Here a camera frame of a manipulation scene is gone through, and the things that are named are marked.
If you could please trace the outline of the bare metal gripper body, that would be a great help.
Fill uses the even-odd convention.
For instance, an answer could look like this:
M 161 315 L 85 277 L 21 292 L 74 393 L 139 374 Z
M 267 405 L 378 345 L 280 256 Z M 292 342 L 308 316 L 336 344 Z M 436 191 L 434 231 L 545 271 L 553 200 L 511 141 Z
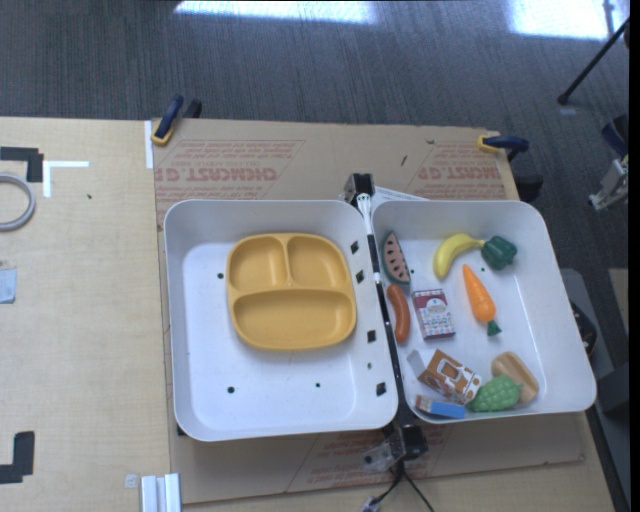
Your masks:
M 602 178 L 598 192 L 589 195 L 589 203 L 602 211 L 626 200 L 628 194 L 628 161 L 616 158 Z

